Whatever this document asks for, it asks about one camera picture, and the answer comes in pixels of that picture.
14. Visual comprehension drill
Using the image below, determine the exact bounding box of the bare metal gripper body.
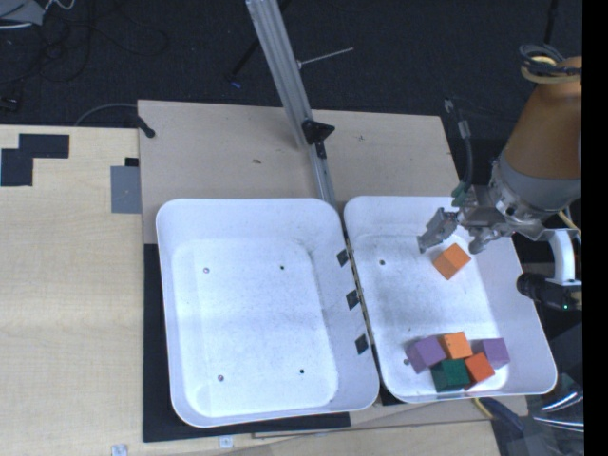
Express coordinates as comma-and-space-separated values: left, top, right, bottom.
457, 183, 548, 240

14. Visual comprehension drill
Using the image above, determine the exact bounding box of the orange cube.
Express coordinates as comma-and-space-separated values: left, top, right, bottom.
431, 242, 473, 281
463, 351, 497, 386
437, 331, 474, 361

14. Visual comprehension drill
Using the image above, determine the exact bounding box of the white plastic tray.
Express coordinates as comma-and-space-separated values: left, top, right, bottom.
342, 194, 559, 405
154, 197, 382, 429

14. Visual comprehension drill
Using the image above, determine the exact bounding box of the purple cube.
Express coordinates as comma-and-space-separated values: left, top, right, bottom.
404, 335, 448, 375
474, 336, 511, 371

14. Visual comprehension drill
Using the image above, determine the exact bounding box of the green cube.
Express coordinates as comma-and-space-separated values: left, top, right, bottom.
429, 358, 472, 394

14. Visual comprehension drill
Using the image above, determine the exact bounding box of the brown cardboard board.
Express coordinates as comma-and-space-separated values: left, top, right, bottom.
137, 99, 530, 442

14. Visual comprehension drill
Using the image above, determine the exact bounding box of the black cylinder on white bracket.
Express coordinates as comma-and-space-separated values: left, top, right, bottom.
516, 228, 583, 314

